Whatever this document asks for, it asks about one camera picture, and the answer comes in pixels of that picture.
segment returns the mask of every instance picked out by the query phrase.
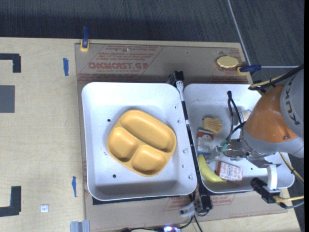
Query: banana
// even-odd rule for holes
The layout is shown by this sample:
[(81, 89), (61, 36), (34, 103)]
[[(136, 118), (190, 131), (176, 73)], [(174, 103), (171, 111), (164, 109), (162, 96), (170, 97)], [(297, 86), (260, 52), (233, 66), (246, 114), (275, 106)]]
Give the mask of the banana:
[(202, 176), (210, 182), (223, 182), (226, 183), (226, 180), (221, 179), (218, 175), (216, 175), (207, 165), (207, 162), (203, 155), (199, 154), (197, 157), (199, 169), (201, 171)]

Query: yellow sponge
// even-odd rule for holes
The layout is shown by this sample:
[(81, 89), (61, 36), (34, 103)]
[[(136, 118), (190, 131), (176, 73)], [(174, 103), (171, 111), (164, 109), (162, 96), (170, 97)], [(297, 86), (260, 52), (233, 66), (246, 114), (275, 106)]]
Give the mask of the yellow sponge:
[(220, 133), (222, 131), (222, 123), (217, 118), (204, 118), (203, 128), (213, 133)]

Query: blue clip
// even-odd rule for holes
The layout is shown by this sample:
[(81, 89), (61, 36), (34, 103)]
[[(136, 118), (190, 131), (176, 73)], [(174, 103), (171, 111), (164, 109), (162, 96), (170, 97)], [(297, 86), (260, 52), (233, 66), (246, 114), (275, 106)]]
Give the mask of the blue clip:
[(241, 67), (239, 69), (240, 72), (255, 72), (255, 71), (259, 71), (262, 69), (262, 66), (261, 65), (248, 65), (248, 66), (245, 66), (245, 67)]
[(83, 39), (81, 41), (81, 51), (87, 52), (89, 49), (89, 27), (84, 26), (83, 28)]

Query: white square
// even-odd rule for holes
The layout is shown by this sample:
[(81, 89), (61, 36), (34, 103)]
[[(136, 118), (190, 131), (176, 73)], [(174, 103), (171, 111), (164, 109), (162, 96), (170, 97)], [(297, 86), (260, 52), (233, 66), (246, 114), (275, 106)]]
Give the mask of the white square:
[(41, 204), (41, 212), (48, 212), (49, 207), (48, 204)]

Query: black corner marker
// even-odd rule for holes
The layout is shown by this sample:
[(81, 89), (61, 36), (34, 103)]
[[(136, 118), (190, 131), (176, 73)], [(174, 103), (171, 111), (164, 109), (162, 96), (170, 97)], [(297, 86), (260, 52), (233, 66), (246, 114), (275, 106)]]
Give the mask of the black corner marker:
[(18, 53), (0, 53), (0, 60), (12, 60), (13, 73), (21, 73), (21, 57)]
[(0, 207), (0, 217), (17, 216), (21, 211), (21, 186), (11, 187), (10, 206)]

